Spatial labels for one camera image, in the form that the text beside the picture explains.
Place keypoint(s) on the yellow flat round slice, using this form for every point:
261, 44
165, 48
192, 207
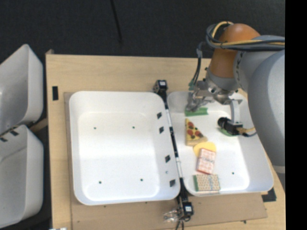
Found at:
211, 145

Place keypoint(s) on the white plastic tray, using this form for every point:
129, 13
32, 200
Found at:
120, 150
230, 162

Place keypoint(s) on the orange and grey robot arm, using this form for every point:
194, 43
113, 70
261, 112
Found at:
263, 85

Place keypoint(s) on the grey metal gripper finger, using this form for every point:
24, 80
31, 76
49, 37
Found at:
190, 104
200, 104

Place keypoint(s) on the toy pizza slice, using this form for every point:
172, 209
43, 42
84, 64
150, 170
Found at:
192, 133

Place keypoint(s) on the thin black and white rod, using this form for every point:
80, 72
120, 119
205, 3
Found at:
173, 138

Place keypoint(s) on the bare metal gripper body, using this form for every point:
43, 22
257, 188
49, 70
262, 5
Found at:
217, 92

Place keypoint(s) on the green flat piece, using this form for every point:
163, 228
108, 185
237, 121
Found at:
226, 132

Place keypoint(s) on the green and white patterned carton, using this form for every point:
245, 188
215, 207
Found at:
208, 183

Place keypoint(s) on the black cylinder on white bracket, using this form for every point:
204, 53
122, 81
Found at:
230, 124

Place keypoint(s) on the green flat block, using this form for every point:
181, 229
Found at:
196, 112

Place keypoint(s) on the pink and white carton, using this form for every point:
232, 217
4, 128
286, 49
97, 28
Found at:
205, 161

